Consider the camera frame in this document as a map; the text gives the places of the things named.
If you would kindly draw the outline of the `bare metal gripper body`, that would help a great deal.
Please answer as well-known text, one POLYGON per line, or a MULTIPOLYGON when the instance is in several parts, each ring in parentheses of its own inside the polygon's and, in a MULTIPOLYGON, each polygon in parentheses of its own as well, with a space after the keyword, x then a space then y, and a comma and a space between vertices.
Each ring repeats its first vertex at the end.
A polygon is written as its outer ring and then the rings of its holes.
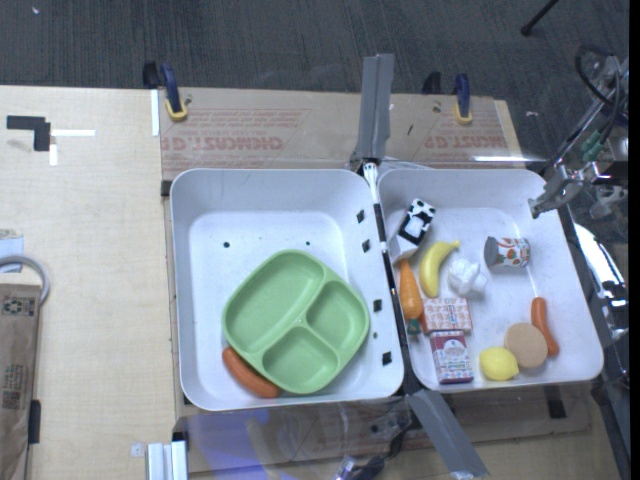
POLYGON ((547 164, 548 181, 626 183, 628 61, 614 55, 577 55, 574 67, 592 102, 547 164))

